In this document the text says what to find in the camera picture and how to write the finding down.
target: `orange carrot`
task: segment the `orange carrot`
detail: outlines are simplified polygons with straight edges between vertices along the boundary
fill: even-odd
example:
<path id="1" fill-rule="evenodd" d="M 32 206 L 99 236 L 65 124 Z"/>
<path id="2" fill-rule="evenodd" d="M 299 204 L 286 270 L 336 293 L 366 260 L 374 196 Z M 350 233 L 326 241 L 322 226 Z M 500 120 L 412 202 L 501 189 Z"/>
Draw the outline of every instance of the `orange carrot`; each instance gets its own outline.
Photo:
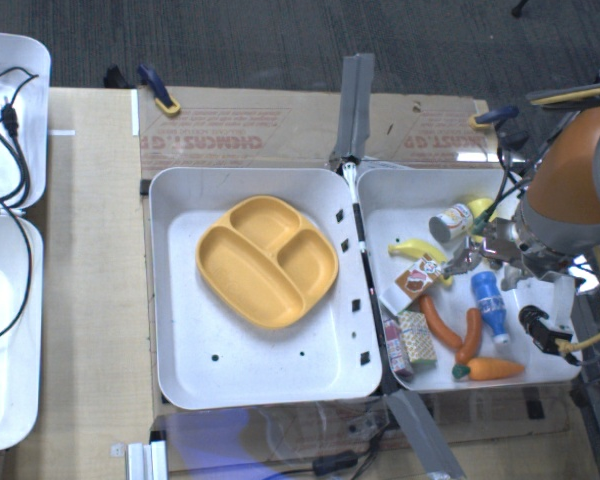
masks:
<path id="1" fill-rule="evenodd" d="M 504 379 L 524 371 L 524 365 L 497 357 L 474 357 L 467 366 L 471 380 Z"/>
<path id="2" fill-rule="evenodd" d="M 458 350 L 462 346 L 462 338 L 447 327 L 447 324 L 440 318 L 431 296 L 426 293 L 422 294 L 418 297 L 418 301 L 420 303 L 420 312 L 424 315 L 431 334 L 447 347 Z"/>
<path id="3" fill-rule="evenodd" d="M 467 310 L 467 334 L 462 347 L 456 352 L 456 363 L 467 364 L 478 353 L 482 342 L 482 314 L 478 308 Z"/>

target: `blue bottle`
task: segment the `blue bottle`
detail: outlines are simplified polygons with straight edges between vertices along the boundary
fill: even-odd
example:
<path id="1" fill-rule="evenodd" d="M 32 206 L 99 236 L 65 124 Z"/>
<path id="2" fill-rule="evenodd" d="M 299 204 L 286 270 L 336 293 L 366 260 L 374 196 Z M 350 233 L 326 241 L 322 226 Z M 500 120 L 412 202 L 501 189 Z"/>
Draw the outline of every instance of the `blue bottle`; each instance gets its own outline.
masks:
<path id="1" fill-rule="evenodd" d="M 482 320 L 493 331 L 493 341 L 498 345 L 509 343 L 509 334 L 504 326 L 507 309 L 498 290 L 495 274 L 491 271 L 475 274 L 471 278 L 471 290 L 482 313 Z"/>

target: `plastic banana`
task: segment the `plastic banana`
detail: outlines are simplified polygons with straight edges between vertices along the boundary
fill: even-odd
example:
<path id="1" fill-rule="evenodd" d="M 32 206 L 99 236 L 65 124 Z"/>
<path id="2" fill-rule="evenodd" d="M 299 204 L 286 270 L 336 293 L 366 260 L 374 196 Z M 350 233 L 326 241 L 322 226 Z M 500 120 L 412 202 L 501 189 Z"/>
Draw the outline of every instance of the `plastic banana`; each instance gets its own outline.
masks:
<path id="1" fill-rule="evenodd" d="M 404 242 L 389 244 L 388 251 L 391 256 L 406 256 L 416 260 L 427 253 L 440 265 L 447 262 L 447 257 L 440 249 L 419 238 L 410 238 Z M 453 277 L 446 279 L 442 277 L 440 279 L 446 286 L 451 286 L 453 282 Z"/>

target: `brown sausage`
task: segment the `brown sausage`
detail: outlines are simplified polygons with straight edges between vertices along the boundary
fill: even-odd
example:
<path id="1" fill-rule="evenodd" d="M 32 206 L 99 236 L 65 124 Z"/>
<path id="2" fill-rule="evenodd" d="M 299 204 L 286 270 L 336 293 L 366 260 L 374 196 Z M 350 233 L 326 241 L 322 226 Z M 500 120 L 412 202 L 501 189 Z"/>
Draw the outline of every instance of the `brown sausage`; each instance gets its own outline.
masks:
<path id="1" fill-rule="evenodd" d="M 420 312 L 427 320 L 431 334 L 447 347 L 458 350 L 462 346 L 462 338 L 449 329 L 447 324 L 442 321 L 431 296 L 426 293 L 422 294 L 418 298 L 418 301 L 420 303 Z"/>
<path id="2" fill-rule="evenodd" d="M 467 334 L 462 347 L 456 352 L 456 364 L 467 364 L 477 353 L 482 342 L 482 315 L 478 308 L 467 310 Z"/>

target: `gray carpet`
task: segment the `gray carpet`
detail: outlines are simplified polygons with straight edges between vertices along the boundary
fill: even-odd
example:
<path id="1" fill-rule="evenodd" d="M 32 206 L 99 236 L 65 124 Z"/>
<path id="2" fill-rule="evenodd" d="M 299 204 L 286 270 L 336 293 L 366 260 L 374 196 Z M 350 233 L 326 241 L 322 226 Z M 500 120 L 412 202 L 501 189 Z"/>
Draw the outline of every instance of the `gray carpet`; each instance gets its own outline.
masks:
<path id="1" fill-rule="evenodd" d="M 155 66 L 167 85 L 339 91 L 342 57 L 376 55 L 374 92 L 517 105 L 539 143 L 558 116 L 525 94 L 591 83 L 600 0 L 0 0 L 0 31 L 43 42 L 52 84 L 131 83 Z"/>

